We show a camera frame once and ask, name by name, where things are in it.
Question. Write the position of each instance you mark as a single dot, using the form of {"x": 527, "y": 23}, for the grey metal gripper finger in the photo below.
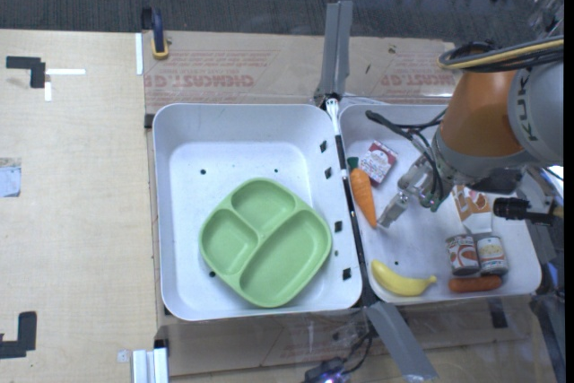
{"x": 392, "y": 211}

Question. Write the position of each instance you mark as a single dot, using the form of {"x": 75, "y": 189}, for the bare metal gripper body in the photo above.
{"x": 414, "y": 177}

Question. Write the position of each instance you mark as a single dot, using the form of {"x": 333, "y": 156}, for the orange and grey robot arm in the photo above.
{"x": 486, "y": 121}

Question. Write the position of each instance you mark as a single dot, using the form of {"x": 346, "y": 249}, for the orange carrot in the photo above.
{"x": 363, "y": 193}

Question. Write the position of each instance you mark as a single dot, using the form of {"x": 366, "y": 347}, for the red and white carton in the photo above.
{"x": 379, "y": 161}

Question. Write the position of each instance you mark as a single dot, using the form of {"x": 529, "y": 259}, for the white plastic tray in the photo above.
{"x": 417, "y": 242}
{"x": 188, "y": 202}

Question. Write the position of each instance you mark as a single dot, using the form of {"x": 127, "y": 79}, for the orange and white carton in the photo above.
{"x": 473, "y": 215}

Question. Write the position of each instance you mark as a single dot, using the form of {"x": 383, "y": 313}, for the yellow banana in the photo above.
{"x": 399, "y": 282}

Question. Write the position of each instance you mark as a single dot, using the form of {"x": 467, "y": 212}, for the red and white can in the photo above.
{"x": 463, "y": 255}

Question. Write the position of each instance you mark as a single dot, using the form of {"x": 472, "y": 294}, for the beige and white can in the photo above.
{"x": 492, "y": 255}

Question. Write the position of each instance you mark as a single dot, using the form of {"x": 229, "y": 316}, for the orange sausage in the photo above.
{"x": 475, "y": 284}

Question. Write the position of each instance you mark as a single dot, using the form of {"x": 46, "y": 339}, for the green divided plate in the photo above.
{"x": 273, "y": 251}

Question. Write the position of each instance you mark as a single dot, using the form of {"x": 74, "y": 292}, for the brown cardboard board red print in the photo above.
{"x": 233, "y": 67}

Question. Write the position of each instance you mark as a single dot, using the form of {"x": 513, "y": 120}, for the black cylinder on white bracket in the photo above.
{"x": 511, "y": 208}

